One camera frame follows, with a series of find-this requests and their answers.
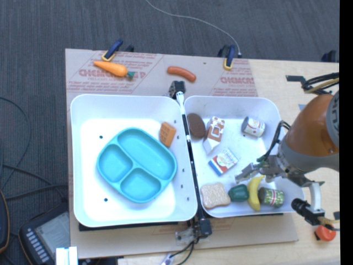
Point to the white and brown carton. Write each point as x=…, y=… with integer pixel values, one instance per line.
x=214, y=132

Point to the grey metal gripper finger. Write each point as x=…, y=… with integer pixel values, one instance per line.
x=251, y=168
x=241, y=177

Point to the brown cardboard board red print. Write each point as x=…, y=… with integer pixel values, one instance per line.
x=154, y=73

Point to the slice of toast bread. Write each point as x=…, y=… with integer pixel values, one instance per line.
x=215, y=195

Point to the orange round object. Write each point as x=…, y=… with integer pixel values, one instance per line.
x=325, y=233

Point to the yellow banana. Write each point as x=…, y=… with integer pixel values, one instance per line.
x=253, y=195

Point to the white plastic tray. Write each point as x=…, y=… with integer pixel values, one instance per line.
x=88, y=164
x=245, y=153

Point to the white can with red print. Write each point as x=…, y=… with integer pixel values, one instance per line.
x=255, y=127

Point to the green can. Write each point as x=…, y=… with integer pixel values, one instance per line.
x=273, y=197

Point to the blue divided plate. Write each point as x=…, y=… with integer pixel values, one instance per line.
x=136, y=164

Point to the green bell pepper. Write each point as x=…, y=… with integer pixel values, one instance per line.
x=238, y=193

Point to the black cylinder on white bracket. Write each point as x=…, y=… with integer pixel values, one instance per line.
x=314, y=200

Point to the orange carrot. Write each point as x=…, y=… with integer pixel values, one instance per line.
x=113, y=68

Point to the brown oval biscuit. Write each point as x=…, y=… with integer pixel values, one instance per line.
x=196, y=125

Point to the thin black and white rod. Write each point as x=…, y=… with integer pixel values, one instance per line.
x=190, y=148

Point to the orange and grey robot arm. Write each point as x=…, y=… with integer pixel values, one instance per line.
x=309, y=131

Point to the orange-brown sausage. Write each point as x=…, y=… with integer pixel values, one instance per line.
x=182, y=73

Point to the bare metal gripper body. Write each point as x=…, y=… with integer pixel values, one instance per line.
x=275, y=167

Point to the white red and blue packet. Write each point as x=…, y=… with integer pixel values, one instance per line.
x=222, y=161

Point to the orange waffle biscuit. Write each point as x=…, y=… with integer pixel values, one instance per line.
x=167, y=134

